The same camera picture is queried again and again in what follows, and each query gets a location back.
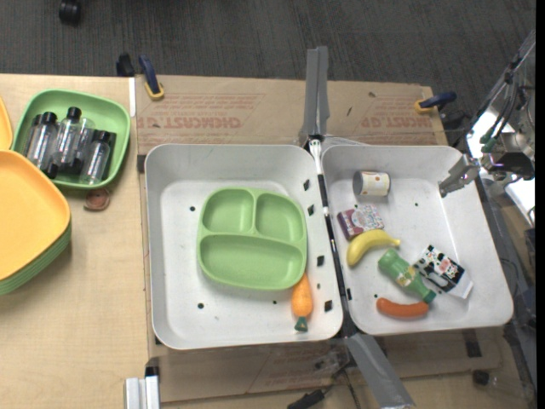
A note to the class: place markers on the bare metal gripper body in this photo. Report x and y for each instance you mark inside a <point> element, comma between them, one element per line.
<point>513,162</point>

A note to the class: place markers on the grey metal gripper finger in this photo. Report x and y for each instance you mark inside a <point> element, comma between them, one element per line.
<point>457,176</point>

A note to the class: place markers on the white plastic tray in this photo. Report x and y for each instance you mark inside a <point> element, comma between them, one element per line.
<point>426,220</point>
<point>238,318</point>

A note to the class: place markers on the white can with orange dots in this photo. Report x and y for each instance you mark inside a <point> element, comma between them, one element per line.
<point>374,183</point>

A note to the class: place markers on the cow print milk carton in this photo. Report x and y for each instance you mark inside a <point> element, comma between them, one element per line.
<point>443,269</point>

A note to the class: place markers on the purple and pink small carton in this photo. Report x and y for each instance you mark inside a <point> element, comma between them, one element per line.
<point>362,220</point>

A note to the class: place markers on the yellow banana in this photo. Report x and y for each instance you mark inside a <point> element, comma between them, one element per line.
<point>366,241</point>

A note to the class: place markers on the green toy bottle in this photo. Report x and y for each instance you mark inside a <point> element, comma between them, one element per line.
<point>400,273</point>

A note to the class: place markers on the orange toy sausage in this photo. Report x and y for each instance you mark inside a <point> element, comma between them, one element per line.
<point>402,309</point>

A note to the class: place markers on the orange toy carrot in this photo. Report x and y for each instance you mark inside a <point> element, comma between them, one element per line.
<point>302,298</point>

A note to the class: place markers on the green divided plate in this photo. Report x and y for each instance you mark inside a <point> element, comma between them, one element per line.
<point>251,258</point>

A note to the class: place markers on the brown cardboard board red print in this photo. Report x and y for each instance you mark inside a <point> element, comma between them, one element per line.
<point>238,113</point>

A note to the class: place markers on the green square plate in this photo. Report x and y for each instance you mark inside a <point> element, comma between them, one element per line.
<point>115,117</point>

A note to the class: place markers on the clear plastic bottle black cap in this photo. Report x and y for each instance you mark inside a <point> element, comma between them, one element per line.
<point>95,160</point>
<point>67,139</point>
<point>41,143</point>
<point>88,132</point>

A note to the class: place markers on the yellow plate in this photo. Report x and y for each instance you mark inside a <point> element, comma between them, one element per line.
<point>30,211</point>
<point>4,126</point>

